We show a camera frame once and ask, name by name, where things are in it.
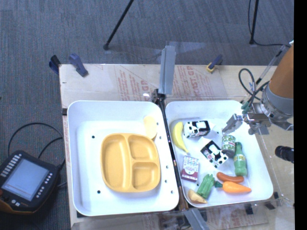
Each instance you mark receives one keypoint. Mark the dull grey metal gripper finger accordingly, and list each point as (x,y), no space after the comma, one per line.
(232,124)

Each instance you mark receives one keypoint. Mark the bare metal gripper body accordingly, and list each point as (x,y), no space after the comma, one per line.
(257,118)

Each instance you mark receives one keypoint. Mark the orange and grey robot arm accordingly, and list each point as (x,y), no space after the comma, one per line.
(283,80)

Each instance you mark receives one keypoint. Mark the green can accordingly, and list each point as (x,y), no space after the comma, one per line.
(228,144)

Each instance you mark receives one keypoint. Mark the black and white cow carton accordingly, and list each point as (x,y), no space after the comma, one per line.
(214,154)
(195,129)

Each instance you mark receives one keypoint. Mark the green bottle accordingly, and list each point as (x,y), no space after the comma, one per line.
(240,162)

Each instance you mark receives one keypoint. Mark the white plastic tray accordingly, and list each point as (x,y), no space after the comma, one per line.
(256,166)
(91,133)

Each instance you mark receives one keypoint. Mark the orange sausage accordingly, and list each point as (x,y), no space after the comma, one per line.
(229,177)

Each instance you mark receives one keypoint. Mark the yellow banana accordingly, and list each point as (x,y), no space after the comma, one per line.
(178,135)

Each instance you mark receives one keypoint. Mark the red and white carton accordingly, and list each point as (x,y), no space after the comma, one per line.
(190,169)

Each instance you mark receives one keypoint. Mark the orange carrot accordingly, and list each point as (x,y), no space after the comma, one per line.
(235,187)

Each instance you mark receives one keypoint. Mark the green asparagus bunch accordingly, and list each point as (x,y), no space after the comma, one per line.
(205,186)

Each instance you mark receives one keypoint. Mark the pale yellow biscuit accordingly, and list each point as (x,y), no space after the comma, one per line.
(150,127)

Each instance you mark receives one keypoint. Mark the yellow cheese wedge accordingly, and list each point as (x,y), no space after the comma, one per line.
(195,197)

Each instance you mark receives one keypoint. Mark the yellow divided plate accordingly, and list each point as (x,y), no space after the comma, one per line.
(117,162)

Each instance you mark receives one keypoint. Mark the brown cardboard board red print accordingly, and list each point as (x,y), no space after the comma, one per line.
(108,83)

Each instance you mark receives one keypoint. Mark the black cylinder on white bracket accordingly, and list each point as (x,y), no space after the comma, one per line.
(285,153)

